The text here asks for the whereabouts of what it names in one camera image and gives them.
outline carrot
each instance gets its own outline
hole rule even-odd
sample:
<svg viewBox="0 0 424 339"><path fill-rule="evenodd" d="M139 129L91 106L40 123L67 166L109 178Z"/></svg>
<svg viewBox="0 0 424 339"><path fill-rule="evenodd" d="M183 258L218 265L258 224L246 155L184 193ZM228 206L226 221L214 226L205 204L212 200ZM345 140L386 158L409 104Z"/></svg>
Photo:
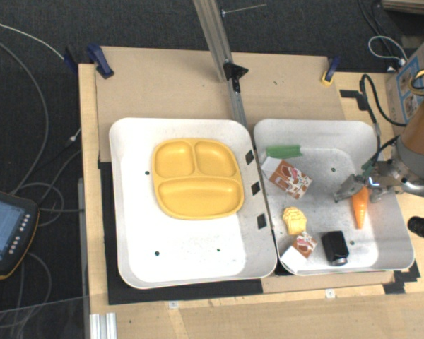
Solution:
<svg viewBox="0 0 424 339"><path fill-rule="evenodd" d="M355 212L356 225L359 229L363 228L368 199L369 191L366 186L364 186L357 194L352 196L353 211Z"/></svg>

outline black hole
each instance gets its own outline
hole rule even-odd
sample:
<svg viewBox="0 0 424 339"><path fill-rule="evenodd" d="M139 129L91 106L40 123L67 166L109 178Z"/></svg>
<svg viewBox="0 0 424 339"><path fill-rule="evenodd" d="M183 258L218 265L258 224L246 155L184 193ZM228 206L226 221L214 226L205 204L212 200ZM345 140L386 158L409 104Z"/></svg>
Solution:
<svg viewBox="0 0 424 339"><path fill-rule="evenodd" d="M252 193L253 193L253 196L254 196L255 194L257 194L259 191L261 191L261 187L260 187L260 185L259 185L259 182L256 182L255 184L253 184L253 185L252 185Z"/></svg>
<svg viewBox="0 0 424 339"><path fill-rule="evenodd" d="M253 151L249 150L248 153L245 155L245 159L247 160L247 165L249 165L254 160Z"/></svg>
<svg viewBox="0 0 424 339"><path fill-rule="evenodd" d="M267 226L266 216L265 214L259 215L257 217L257 228L261 229L263 227Z"/></svg>

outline yellow plate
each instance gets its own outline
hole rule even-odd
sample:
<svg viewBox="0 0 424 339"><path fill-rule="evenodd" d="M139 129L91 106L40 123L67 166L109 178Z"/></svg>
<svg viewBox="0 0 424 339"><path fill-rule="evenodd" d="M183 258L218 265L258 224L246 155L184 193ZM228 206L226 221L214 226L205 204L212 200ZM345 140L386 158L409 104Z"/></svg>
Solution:
<svg viewBox="0 0 424 339"><path fill-rule="evenodd" d="M158 145L152 157L155 195L169 216L185 220L236 213L244 194L231 149L211 139L182 138Z"/></svg>

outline wooden table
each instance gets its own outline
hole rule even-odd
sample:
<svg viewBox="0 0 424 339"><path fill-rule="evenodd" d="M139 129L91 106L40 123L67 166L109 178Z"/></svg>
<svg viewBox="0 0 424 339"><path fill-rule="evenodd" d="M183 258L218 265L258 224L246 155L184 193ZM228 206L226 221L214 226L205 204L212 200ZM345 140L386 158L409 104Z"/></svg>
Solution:
<svg viewBox="0 0 424 339"><path fill-rule="evenodd" d="M105 162L110 159L105 137L110 124L120 115L119 106L126 102L125 114L135 117L181 114L227 119L231 110L227 89L214 76L208 52L103 49L110 66L126 73L117 74L113 85L96 74L92 64L79 66L88 284L90 312L116 313L119 339L279 338L286 335L424 338L424 239L414 234L411 240L421 277L417 282L406 282L406 294L402 295L384 293L383 284L394 281L393 273L387 271L308 277L272 275L262 279L263 294L181 301L174 309L168 302L109 305L98 158ZM340 98L338 94L340 89L357 90L361 73L336 73L334 84L326 88L319 82L328 64L324 57L239 53L234 54L234 60L254 72L241 80L250 126L263 117L370 123L367 112L359 112L354 100ZM371 74L385 109L387 76ZM116 105L98 102L108 95L113 95ZM187 113L182 109L176 112L171 109L167 113L158 107L167 95L173 104L177 100L192 102L185 105ZM196 109L206 104L202 99L210 96L215 110L202 109L196 114ZM393 136L392 128L378 112L375 114L381 124L382 141L386 141ZM424 198L404 194L398 200L406 221L413 215L424 217ZM335 298L327 298L327 293Z"/></svg>

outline black floor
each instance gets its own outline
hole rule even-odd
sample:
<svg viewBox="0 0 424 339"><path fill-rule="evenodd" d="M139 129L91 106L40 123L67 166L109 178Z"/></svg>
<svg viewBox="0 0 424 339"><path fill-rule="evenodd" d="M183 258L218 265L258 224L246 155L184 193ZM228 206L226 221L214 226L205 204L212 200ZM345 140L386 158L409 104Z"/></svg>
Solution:
<svg viewBox="0 0 424 339"><path fill-rule="evenodd" d="M234 52L270 52L334 57L339 71L385 72L393 61L372 56L367 41L377 34L398 42L405 37L424 38L424 16L387 13L379 0L361 0L376 31L367 24L358 0L218 0L233 10L266 4L265 7L232 13L224 24ZM88 62L91 42L125 47L207 50L192 0L0 0L0 23L34 35L64 53L71 47L78 62ZM0 27L0 43L20 58L34 76L45 97L49 135L38 171L26 184L52 182L64 163L79 149L79 140L65 148L79 128L78 82L63 61L44 45ZM414 47L406 49L410 54ZM0 190L17 187L41 149L45 115L38 92L25 70L0 48ZM77 155L55 186L65 208L78 207L78 180L82 177ZM39 201L45 186L19 191ZM41 204L59 202L53 192ZM42 222L54 216L43 213ZM48 266L52 276L49 302L80 297L81 265L78 213L65 213L51 225L38 229L31 252ZM45 298L49 278L32 257L26 257L20 305L38 304ZM21 276L18 269L0 282L0 311L16 307Z"/></svg>

